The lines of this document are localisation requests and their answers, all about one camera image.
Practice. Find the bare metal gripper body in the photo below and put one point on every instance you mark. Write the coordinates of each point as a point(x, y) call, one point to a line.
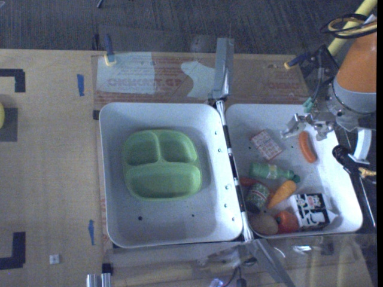
point(339, 117)

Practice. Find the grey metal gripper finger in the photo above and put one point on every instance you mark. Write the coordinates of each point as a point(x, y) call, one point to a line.
point(294, 124)
point(323, 131)

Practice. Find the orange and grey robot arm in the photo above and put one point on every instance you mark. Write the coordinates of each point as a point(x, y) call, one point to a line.
point(356, 67)

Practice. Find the orange sausage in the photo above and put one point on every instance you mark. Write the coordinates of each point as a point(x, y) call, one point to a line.
point(307, 146)

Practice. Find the white plastic tray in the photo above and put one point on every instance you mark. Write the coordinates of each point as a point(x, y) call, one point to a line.
point(167, 223)
point(332, 175)

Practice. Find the green bottle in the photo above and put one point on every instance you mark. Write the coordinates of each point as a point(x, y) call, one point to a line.
point(263, 170)

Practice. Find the brown cardboard board red print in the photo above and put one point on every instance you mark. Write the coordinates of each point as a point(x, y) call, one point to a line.
point(257, 82)

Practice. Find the orange carrot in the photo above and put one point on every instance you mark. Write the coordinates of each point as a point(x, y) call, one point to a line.
point(282, 193)

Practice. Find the black and white milk carton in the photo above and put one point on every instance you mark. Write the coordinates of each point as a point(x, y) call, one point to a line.
point(312, 211)

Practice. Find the green and red can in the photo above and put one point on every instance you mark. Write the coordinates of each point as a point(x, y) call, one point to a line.
point(256, 196)

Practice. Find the red bell pepper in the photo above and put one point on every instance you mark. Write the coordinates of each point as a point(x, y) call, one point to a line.
point(288, 221)

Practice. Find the brown potato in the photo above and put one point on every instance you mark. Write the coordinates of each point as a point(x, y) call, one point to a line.
point(264, 224)

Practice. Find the green divided plate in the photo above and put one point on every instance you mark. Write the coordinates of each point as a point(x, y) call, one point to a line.
point(163, 166)

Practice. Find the small white square block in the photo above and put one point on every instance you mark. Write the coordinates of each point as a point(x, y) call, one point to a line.
point(54, 259)

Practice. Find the yellow round object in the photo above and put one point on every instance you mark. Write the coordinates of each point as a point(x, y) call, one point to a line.
point(1, 115)

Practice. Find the black cylinder on white bracket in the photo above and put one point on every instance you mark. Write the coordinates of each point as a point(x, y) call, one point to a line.
point(347, 157)

